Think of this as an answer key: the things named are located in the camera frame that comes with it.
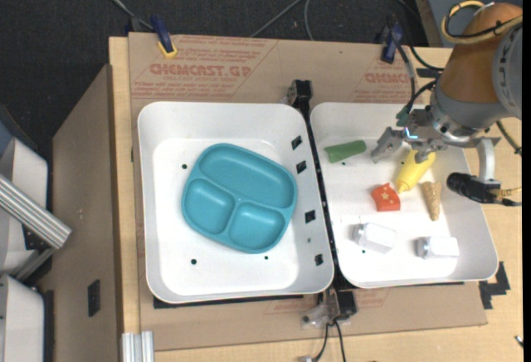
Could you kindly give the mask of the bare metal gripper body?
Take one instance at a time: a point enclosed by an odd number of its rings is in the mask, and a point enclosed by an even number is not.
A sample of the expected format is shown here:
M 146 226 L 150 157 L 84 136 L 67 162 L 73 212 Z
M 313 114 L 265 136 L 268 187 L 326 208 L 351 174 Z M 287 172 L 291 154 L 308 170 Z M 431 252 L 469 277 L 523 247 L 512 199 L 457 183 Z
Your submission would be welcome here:
M 461 107 L 456 111 L 442 107 L 414 109 L 407 117 L 405 141 L 419 152 L 443 150 L 448 146 L 473 147 L 481 130 L 493 124 L 493 115 L 485 110 Z

